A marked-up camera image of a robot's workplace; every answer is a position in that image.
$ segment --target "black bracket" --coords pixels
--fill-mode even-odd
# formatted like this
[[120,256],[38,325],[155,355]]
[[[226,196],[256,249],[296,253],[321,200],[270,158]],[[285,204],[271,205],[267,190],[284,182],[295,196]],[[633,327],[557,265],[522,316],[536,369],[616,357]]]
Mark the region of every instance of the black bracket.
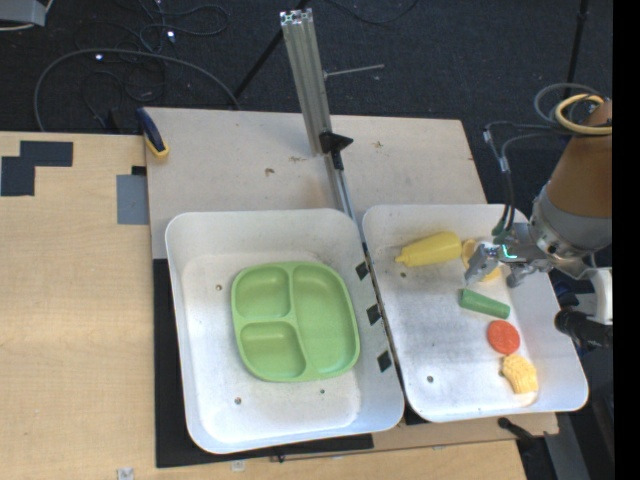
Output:
[[320,134],[320,147],[324,154],[331,153],[331,160],[336,169],[344,171],[340,151],[353,142],[353,139],[344,137],[333,132],[322,132]]

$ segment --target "beige board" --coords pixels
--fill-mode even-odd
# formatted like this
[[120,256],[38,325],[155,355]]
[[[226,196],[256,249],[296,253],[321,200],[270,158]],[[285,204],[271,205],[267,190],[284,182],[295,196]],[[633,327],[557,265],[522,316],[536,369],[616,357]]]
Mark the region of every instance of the beige board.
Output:
[[[2,155],[17,155],[20,140],[73,141],[74,160],[37,167],[35,196],[0,197],[0,476],[115,478],[132,467],[135,478],[237,478],[229,463],[155,468],[150,232],[118,225],[116,204],[116,176],[144,165],[142,137],[2,132]],[[536,435],[557,432],[554,415],[530,416],[513,421]],[[514,436],[495,420],[465,423],[401,425],[375,436],[380,453],[254,459],[246,471],[525,478]],[[486,442],[430,448],[472,441]]]

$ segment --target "yellow toy bottle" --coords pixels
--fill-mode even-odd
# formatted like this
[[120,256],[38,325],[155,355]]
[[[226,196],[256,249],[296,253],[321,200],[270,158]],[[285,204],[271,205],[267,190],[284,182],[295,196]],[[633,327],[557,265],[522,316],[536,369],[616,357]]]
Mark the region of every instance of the yellow toy bottle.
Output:
[[419,267],[456,259],[461,253],[462,242],[458,235],[452,231],[442,231],[403,247],[396,257],[396,263]]

